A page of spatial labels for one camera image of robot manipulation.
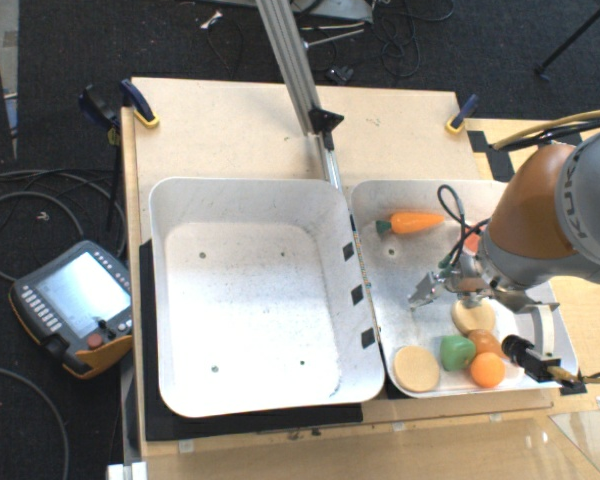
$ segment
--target beige round disc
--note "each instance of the beige round disc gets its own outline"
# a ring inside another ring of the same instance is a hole
[[[455,302],[451,318],[462,334],[469,334],[475,329],[492,331],[496,325],[496,313],[487,299],[482,299],[480,305],[474,308],[467,308],[462,301]]]
[[[407,391],[431,391],[440,380],[440,366],[427,349],[410,345],[402,347],[393,359],[398,384]]]

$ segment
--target white tray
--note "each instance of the white tray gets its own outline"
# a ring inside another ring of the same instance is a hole
[[[172,411],[357,403],[380,391],[339,191],[320,180],[170,178],[149,211],[159,387]]]
[[[478,222],[491,216],[506,185],[495,181],[396,180],[367,181],[352,192],[352,212],[357,226],[371,298],[380,331],[380,341],[387,360],[387,373],[396,387],[412,397],[435,397],[481,391],[505,391],[531,388],[555,388],[557,383],[538,383],[524,370],[505,361],[505,380],[495,388],[480,388],[467,370],[447,372],[440,367],[438,386],[425,393],[401,388],[393,372],[396,352],[406,345],[418,345],[434,354],[440,362],[440,341],[445,335],[460,334],[451,319],[455,294],[445,291],[433,303],[409,309],[409,295],[428,271],[438,271],[437,263],[449,252],[459,237],[459,224],[449,218],[436,227],[412,235],[391,232],[378,234],[376,220],[388,219],[399,210],[445,214],[437,199],[437,189],[447,183],[463,201],[467,220]],[[445,199],[454,208],[451,197]],[[548,283],[529,290],[528,294],[545,303],[555,302]],[[500,341],[516,334],[535,342],[534,324],[530,314],[514,314],[496,301],[493,334]],[[555,330],[554,355],[562,359],[568,371],[578,370],[573,346],[567,334],[560,310],[553,311]]]

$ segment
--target red button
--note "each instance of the red button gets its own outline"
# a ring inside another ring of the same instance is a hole
[[[91,350],[95,350],[98,347],[101,347],[104,343],[102,336],[98,333],[93,333],[91,336],[87,338],[87,345]]]

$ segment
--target wooden table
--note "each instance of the wooden table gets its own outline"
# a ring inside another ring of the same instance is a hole
[[[133,82],[161,120],[157,128],[145,129],[122,109],[136,417],[148,478],[600,478],[594,466],[600,467],[600,384],[566,397],[557,388],[430,399],[389,400],[381,394],[362,404],[362,424],[147,441],[138,247],[150,238],[149,191],[170,176],[314,179],[323,174],[316,143],[302,135],[284,85]],[[318,91],[325,109],[345,116],[334,139],[347,198],[368,179],[491,177],[467,131],[444,130],[458,112],[454,93]],[[531,124],[480,119],[467,121],[466,128],[494,142]],[[513,156],[514,167],[529,154]],[[600,286],[560,278],[552,286],[582,372],[600,371]],[[562,414],[576,429],[579,446],[554,422]]]

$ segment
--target black floor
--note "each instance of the black floor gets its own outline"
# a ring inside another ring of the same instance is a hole
[[[600,8],[600,0],[392,0],[364,33],[310,51],[319,84],[332,66],[349,67],[351,86],[454,91],[462,104],[480,98],[476,117],[556,119],[600,109],[600,18],[546,70],[534,67]],[[200,29],[216,9],[224,18]],[[301,26],[333,24],[304,17]],[[334,35],[337,31],[326,32]],[[306,32],[308,42],[324,32]],[[78,96],[93,84],[114,108],[117,82],[141,75],[280,82],[254,9],[179,0],[20,0],[18,159],[0,88],[0,173],[80,169],[108,187],[114,150],[105,132],[80,113]],[[38,187],[57,193],[63,180]],[[0,183],[0,195],[16,185]],[[118,243],[101,219],[106,202],[76,189],[72,202],[91,238]],[[0,209],[0,266],[22,275],[76,237],[66,222],[52,228],[41,208]],[[57,405],[71,447],[70,478],[104,478],[122,461],[118,370],[79,381],[54,365],[23,332],[0,278],[0,367],[35,382]],[[60,478],[61,436],[41,397],[0,376],[0,479]]]

